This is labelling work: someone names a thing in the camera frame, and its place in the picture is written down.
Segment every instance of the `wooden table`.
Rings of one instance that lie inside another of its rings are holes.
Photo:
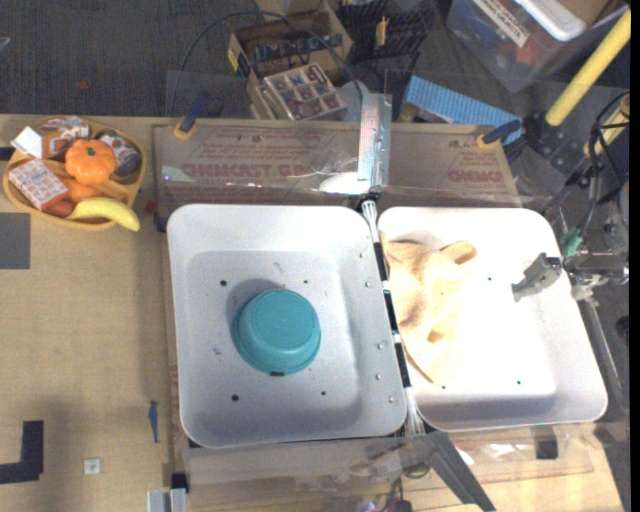
[[[0,146],[37,119],[0,115]],[[174,468],[166,240],[143,211],[156,194],[152,130],[167,123],[93,119],[132,134],[150,156],[134,205],[142,228],[86,232],[32,218],[30,268],[0,270],[0,464],[20,460],[23,421],[44,421],[44,472],[38,481],[0,485],[1,511],[144,511],[147,492],[167,489]],[[0,212],[17,213],[4,194]],[[157,443],[151,401],[158,404]],[[593,471],[483,487],[501,511],[622,510],[604,451],[595,442],[585,450]],[[100,473],[85,475],[83,461],[96,457]],[[448,489],[412,492],[410,482],[406,489],[414,510],[477,510],[449,508],[456,499]],[[283,510],[267,503],[240,509]]]

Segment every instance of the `teal lid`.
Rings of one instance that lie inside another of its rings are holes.
[[[318,315],[302,295],[268,290],[236,316],[233,341],[242,358],[270,375],[288,375],[311,364],[320,349]]]

